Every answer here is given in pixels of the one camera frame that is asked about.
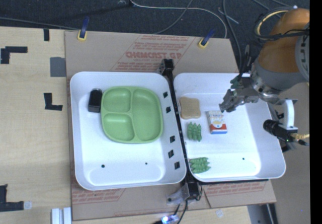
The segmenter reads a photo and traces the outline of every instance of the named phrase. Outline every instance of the small carton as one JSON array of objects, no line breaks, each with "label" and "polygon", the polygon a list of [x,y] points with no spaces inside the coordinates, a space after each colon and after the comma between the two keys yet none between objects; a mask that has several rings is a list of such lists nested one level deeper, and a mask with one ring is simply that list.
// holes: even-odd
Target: small carton
[{"label": "small carton", "polygon": [[220,110],[207,111],[206,114],[211,134],[227,133],[227,126]]}]

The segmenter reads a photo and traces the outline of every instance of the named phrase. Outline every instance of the bread slice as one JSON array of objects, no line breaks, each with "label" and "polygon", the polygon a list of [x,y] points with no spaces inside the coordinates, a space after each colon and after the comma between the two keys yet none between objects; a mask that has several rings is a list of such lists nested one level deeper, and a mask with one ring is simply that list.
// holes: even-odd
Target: bread slice
[{"label": "bread slice", "polygon": [[199,118],[201,116],[200,104],[198,99],[181,97],[179,99],[181,106],[181,117],[183,119]]}]

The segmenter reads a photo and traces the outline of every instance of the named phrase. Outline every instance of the black object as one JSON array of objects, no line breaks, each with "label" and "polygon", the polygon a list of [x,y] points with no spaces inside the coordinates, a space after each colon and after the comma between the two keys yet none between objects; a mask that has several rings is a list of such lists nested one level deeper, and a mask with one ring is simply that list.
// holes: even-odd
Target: black object
[{"label": "black object", "polygon": [[95,88],[91,91],[88,109],[90,112],[100,113],[102,90]]},{"label": "black object", "polygon": [[291,136],[292,133],[297,133],[297,128],[286,130],[279,125],[278,121],[268,119],[264,122],[263,128],[271,135],[283,139],[285,142],[292,142],[294,138]]},{"label": "black object", "polygon": [[303,140],[299,140],[298,143],[300,145],[304,145],[304,146],[308,146],[309,145],[309,143],[307,143],[306,141],[303,141]]},{"label": "black object", "polygon": [[52,105],[52,93],[44,93],[45,109],[62,111],[62,105]]},{"label": "black object", "polygon": [[7,187],[8,185],[0,186],[0,211],[23,210],[24,202],[7,202]]}]

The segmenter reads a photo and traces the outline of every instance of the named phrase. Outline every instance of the black tape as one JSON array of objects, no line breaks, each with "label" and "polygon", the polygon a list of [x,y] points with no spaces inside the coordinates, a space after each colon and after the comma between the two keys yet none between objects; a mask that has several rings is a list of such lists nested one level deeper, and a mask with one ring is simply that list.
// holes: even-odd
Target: black tape
[{"label": "black tape", "polygon": [[45,109],[62,111],[62,105],[52,105],[52,93],[44,93]]},{"label": "black tape", "polygon": [[0,202],[6,202],[7,199],[7,184],[4,186],[0,186]]},{"label": "black tape", "polygon": [[7,202],[7,187],[8,185],[0,186],[0,211],[23,210],[24,202]]},{"label": "black tape", "polygon": [[6,46],[6,50],[9,53],[27,53],[28,47]]},{"label": "black tape", "polygon": [[0,64],[9,64],[10,53],[27,53],[28,47],[6,46],[1,49]]},{"label": "black tape", "polygon": [[0,64],[9,64],[10,53],[6,49],[1,49]]},{"label": "black tape", "polygon": [[44,29],[44,41],[49,41],[49,29]]}]

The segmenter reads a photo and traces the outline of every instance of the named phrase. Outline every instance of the white tray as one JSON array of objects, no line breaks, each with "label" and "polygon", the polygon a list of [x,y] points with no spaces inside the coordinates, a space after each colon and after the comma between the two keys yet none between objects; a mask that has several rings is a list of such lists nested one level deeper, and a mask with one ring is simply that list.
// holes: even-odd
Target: white tray
[{"label": "white tray", "polygon": [[[125,144],[106,137],[101,115],[88,111],[90,92],[115,86],[154,91],[163,112],[163,133],[154,142]],[[79,72],[70,81],[75,175],[88,190],[173,184],[186,175],[179,131],[167,80],[156,73]]]},{"label": "white tray", "polygon": [[[233,112],[224,112],[228,132],[210,134],[206,111],[220,110],[230,80],[235,73],[182,73],[176,76],[174,86],[180,112],[182,96],[197,98],[201,117],[181,118],[187,157],[208,157],[210,170],[193,174],[202,182],[256,180],[279,178],[285,172],[285,161],[278,139],[263,129],[263,123],[271,119],[267,103],[247,103]],[[202,127],[200,142],[187,139],[190,122]]]}]

